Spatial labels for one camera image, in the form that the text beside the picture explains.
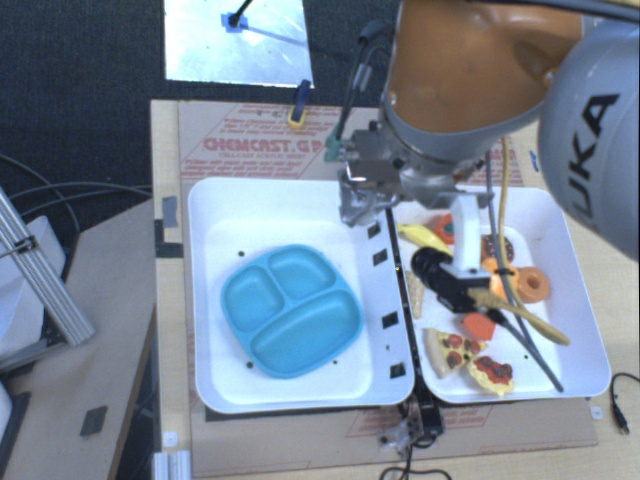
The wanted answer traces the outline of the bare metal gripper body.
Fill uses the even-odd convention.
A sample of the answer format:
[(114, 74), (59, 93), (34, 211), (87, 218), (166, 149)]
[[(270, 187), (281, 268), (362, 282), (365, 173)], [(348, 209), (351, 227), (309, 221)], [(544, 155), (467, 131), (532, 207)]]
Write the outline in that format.
[(398, 194), (399, 202), (426, 208), (447, 208), (456, 197), (454, 165), (424, 154), (388, 128), (354, 132), (341, 153), (362, 208), (368, 191)]

